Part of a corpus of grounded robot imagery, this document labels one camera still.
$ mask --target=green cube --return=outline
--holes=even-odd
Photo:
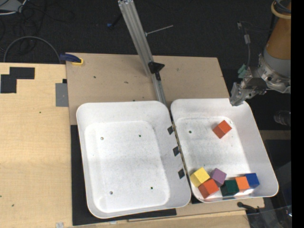
[[[224,185],[220,187],[222,196],[233,196],[239,192],[236,180],[226,180]]]

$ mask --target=wooden table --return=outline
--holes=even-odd
[[[96,97],[95,101],[156,99],[138,56],[75,55],[84,59],[82,67],[72,68],[70,63],[0,64],[0,74],[9,74],[9,67],[35,68],[35,79],[17,80],[16,94],[0,94],[1,227],[55,228],[56,224],[60,227],[60,222],[64,228],[73,226],[70,125],[75,124],[73,112],[88,99],[86,92],[91,85],[98,85],[104,96]],[[158,56],[154,59],[166,65],[161,76],[169,104],[177,98],[229,97],[216,58]],[[68,107],[56,107],[55,84],[62,83],[64,78],[68,83],[70,111]],[[79,86],[72,89],[77,81]],[[253,207],[264,206],[262,198],[243,201]],[[250,227],[244,209],[238,208],[236,202],[190,203],[177,209],[175,217],[122,220],[115,227]],[[100,223],[85,227],[110,226],[113,227]]]

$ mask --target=blue cube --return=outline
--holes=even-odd
[[[245,176],[247,178],[250,188],[256,188],[258,185],[260,185],[256,173],[245,174]]]

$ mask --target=empty white tray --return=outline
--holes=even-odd
[[[191,183],[198,200],[216,202],[277,194],[276,175],[246,102],[231,106],[229,99],[179,99],[172,103],[171,113],[189,175],[200,167],[209,174],[218,168],[227,174],[227,179],[255,172],[260,182],[254,190],[235,196],[222,197],[219,190],[206,199]],[[212,129],[222,120],[232,129],[219,139]]]
[[[98,218],[185,206],[190,187],[170,114],[157,101],[86,103],[77,110],[87,205]]]

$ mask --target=block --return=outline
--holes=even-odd
[[[237,181],[235,179],[226,180],[224,185],[220,187],[220,191],[223,197],[237,194],[239,192]]]
[[[253,189],[253,188],[256,188],[258,185],[260,185],[260,182],[257,178],[256,173],[245,174],[245,177],[247,178],[250,188]]]
[[[215,168],[211,173],[210,177],[215,181],[218,187],[224,184],[227,174],[218,168]]]
[[[236,177],[237,186],[240,192],[244,192],[250,189],[249,183],[246,177]]]
[[[213,130],[213,132],[221,139],[226,133],[228,133],[232,128],[229,124],[223,120],[219,125],[217,125]]]
[[[209,179],[199,186],[199,191],[205,199],[219,191],[219,187],[213,179]]]
[[[209,178],[210,176],[203,167],[199,168],[190,176],[190,180],[195,187],[198,187],[200,184],[207,181]]]

